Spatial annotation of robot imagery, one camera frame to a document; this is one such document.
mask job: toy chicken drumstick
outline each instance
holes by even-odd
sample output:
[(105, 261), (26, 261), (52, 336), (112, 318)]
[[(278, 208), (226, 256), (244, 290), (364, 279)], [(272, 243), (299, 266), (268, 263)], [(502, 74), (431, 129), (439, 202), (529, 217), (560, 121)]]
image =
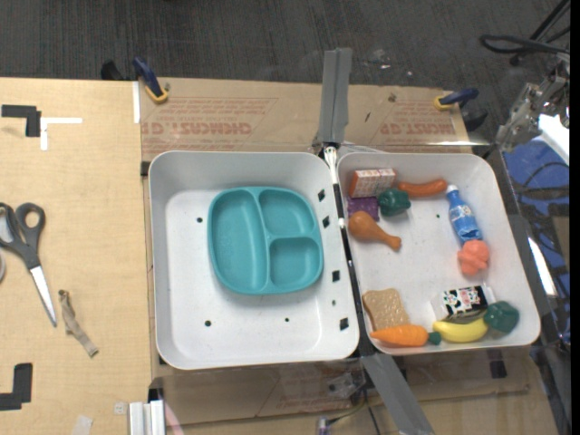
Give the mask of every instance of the toy chicken drumstick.
[(387, 234), (365, 211), (356, 211), (349, 217), (348, 230), (360, 240), (383, 242), (395, 251), (401, 248), (401, 238)]

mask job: blue clamp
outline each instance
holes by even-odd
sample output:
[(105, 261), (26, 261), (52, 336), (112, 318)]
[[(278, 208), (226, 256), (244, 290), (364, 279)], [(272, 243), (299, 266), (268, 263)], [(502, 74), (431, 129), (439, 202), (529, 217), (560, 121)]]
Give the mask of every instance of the blue clamp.
[(133, 66), (135, 67), (137, 75), (145, 81), (145, 92), (147, 92), (151, 99), (156, 103), (165, 102), (168, 99), (167, 91), (160, 86), (155, 73), (147, 65), (145, 60), (140, 56), (135, 56), (133, 58)]
[(433, 104), (439, 111), (447, 111), (452, 108), (455, 103), (459, 103), (462, 108), (469, 100), (477, 98), (479, 90), (477, 89), (463, 89), (462, 91), (452, 92), (447, 96), (435, 97)]

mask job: green toy vegetable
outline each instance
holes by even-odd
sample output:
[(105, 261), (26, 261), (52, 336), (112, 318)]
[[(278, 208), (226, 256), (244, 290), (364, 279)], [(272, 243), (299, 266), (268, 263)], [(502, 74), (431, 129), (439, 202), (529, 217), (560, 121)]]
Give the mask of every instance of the green toy vegetable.
[(440, 344), (441, 343), (441, 334), (439, 332), (430, 332), (428, 340), (430, 343)]
[(492, 329), (509, 334), (519, 321), (519, 312), (508, 302), (498, 301), (488, 306), (483, 320)]
[(383, 216), (396, 216), (411, 207), (409, 194), (397, 188), (387, 188), (379, 195), (379, 206)]

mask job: blue object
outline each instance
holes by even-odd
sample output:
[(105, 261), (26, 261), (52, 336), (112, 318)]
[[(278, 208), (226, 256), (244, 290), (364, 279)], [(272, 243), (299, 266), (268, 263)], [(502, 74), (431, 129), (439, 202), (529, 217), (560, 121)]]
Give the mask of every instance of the blue object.
[[(549, 189), (568, 186), (570, 184), (570, 168), (564, 160), (544, 141), (534, 139), (515, 147), (511, 152), (502, 154), (506, 162), (507, 172), (520, 186), (528, 189)], [(534, 239), (538, 243), (542, 254), (555, 280), (558, 296), (563, 300), (565, 314), (557, 319), (557, 330), (564, 343), (571, 342), (570, 332), (570, 273), (561, 249), (554, 245), (548, 234), (546, 221), (550, 220), (551, 205), (569, 207), (570, 197), (562, 195), (551, 199), (531, 198), (529, 192), (518, 196), (518, 205), (528, 205), (537, 211), (536, 217), (527, 217)]]
[(238, 187), (209, 206), (209, 256), (219, 281), (246, 295), (285, 294), (322, 273), (323, 247), (308, 201), (287, 188)]
[(162, 97), (164, 92), (157, 80), (157, 76), (147, 65), (145, 60), (140, 56), (135, 56), (135, 58), (133, 58), (133, 66), (135, 67), (137, 75), (143, 78), (143, 81), (145, 81), (145, 84), (149, 87), (153, 95), (156, 97)]
[(469, 100), (477, 98), (479, 91), (477, 89), (463, 89), (458, 92), (452, 92), (449, 95), (441, 98), (439, 103), (442, 105), (451, 105), (459, 103), (459, 106), (464, 106)]
[(469, 240), (482, 240), (483, 236), (473, 211), (459, 196), (459, 190), (454, 185), (447, 187), (447, 200), (449, 201), (449, 219), (461, 245), (463, 246)]

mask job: toy bread slice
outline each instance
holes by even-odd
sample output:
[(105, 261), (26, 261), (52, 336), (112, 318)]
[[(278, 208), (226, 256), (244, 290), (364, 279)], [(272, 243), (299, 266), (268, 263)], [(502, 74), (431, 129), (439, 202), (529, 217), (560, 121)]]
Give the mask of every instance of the toy bread slice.
[(374, 330), (410, 322), (399, 292), (394, 288), (369, 290), (362, 295), (362, 304), (371, 318)]

